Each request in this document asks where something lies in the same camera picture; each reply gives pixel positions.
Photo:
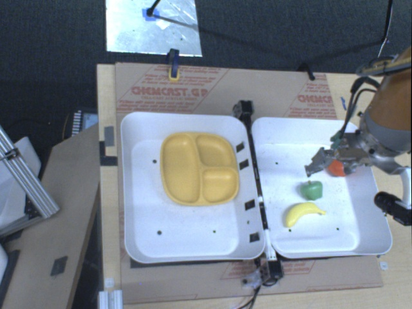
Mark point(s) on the brown cardboard board red print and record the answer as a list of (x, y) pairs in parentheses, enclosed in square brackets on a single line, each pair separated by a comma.
[(199, 85)]

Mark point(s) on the yellow banana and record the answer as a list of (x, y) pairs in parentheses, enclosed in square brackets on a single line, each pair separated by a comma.
[(299, 212)]

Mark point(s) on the thin black and white rod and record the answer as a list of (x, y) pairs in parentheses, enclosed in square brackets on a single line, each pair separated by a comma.
[(257, 179)]

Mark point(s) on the yellow divided plate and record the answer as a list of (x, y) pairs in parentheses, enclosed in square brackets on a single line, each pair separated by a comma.
[(185, 169)]

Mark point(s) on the orange-red toy tomato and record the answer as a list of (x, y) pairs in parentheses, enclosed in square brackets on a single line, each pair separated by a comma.
[(336, 169)]

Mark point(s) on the white plastic tray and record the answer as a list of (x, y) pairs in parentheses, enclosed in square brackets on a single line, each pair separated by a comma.
[(193, 233), (322, 240)]

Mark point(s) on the green toy pepper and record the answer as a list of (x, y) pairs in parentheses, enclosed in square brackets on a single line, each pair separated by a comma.
[(311, 190)]

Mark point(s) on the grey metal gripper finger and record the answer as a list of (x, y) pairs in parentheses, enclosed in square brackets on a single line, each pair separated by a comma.
[(320, 161), (355, 166)]

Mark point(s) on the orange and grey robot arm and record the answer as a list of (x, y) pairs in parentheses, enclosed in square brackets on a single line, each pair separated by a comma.
[(387, 105)]

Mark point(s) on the black cylinder on white bracket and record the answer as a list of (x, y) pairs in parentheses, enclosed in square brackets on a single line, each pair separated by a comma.
[(391, 204)]

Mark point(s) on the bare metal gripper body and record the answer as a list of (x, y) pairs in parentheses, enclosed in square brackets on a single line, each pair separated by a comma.
[(352, 148)]

